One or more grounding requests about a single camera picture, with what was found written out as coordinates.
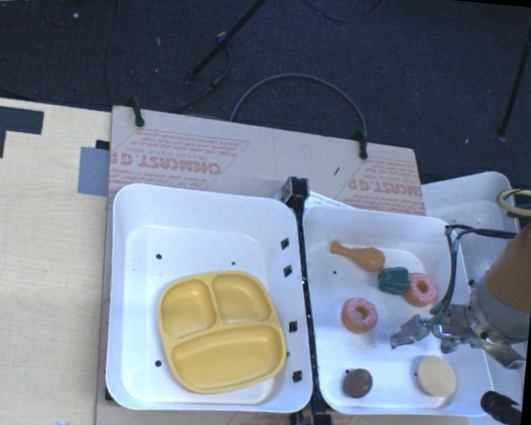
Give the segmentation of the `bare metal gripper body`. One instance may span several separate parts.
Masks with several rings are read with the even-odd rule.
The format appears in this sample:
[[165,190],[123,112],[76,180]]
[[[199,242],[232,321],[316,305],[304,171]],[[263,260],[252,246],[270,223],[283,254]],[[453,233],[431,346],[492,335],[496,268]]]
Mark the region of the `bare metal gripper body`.
[[483,312],[479,310],[476,294],[472,294],[463,305],[443,300],[432,307],[430,330],[442,344],[482,348],[490,330]]

